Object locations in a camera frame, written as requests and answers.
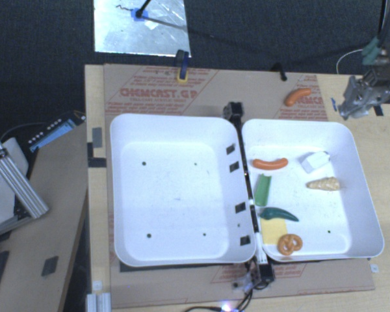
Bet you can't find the dark green pepper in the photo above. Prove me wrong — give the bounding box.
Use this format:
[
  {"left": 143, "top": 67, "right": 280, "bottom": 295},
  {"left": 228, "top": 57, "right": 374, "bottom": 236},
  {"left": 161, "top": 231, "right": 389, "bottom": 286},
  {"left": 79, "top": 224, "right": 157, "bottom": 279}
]
[{"left": 259, "top": 207, "right": 300, "bottom": 223}]

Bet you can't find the white plastic tray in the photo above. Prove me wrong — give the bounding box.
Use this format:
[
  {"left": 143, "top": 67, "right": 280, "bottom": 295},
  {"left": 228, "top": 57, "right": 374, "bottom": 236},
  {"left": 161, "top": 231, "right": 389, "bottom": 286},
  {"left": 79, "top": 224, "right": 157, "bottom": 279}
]
[
  {"left": 109, "top": 112, "right": 258, "bottom": 268},
  {"left": 240, "top": 118, "right": 385, "bottom": 263}
]

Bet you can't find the thin black and white rod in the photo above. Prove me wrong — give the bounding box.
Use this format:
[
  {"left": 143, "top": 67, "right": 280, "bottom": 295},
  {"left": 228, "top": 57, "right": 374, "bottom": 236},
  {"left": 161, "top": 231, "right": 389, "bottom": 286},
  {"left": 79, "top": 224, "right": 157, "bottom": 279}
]
[{"left": 233, "top": 117, "right": 267, "bottom": 267}]

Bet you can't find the orange pretzel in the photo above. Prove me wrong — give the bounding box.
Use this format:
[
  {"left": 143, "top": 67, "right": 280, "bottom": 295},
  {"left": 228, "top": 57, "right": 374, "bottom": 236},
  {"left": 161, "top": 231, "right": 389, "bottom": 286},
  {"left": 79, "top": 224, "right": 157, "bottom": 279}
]
[{"left": 277, "top": 233, "right": 304, "bottom": 257}]

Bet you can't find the brown cardboard board red print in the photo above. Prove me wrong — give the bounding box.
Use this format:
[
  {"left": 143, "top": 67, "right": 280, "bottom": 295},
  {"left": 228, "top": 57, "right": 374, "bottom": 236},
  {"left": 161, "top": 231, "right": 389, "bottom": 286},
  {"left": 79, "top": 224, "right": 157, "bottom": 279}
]
[{"left": 103, "top": 64, "right": 376, "bottom": 309}]

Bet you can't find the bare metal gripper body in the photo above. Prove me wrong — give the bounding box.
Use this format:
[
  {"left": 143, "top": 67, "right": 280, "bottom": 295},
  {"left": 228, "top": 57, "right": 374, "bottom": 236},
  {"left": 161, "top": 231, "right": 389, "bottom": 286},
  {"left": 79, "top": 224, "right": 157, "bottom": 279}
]
[{"left": 362, "top": 44, "right": 390, "bottom": 98}]

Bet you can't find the orange sausage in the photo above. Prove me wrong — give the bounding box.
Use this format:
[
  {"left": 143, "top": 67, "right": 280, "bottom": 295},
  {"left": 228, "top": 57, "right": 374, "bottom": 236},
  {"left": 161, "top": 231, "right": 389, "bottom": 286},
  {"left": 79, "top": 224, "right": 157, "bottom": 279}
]
[
  {"left": 283, "top": 87, "right": 313, "bottom": 107},
  {"left": 252, "top": 157, "right": 289, "bottom": 171}
]

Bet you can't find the beige cone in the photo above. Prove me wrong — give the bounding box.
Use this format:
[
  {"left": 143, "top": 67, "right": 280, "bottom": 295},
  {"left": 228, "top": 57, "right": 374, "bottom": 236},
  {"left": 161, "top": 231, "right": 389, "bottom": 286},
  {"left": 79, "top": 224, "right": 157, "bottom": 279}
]
[{"left": 305, "top": 176, "right": 341, "bottom": 192}]

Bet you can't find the green celery stick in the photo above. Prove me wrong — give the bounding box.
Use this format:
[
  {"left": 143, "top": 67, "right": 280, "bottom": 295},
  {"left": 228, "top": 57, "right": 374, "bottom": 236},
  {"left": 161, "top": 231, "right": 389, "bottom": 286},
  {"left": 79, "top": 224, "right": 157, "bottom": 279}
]
[{"left": 253, "top": 173, "right": 273, "bottom": 207}]

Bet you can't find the white carton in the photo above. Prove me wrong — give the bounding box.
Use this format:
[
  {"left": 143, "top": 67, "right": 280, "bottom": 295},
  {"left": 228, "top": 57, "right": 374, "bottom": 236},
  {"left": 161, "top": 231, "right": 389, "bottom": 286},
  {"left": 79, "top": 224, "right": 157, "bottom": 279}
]
[{"left": 299, "top": 151, "right": 331, "bottom": 175}]

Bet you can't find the yellow cheese slice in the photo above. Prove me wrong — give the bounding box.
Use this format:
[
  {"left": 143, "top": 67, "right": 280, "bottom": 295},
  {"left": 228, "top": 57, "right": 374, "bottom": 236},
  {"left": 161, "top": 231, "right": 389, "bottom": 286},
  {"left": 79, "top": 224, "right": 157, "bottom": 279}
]
[{"left": 259, "top": 218, "right": 288, "bottom": 246}]

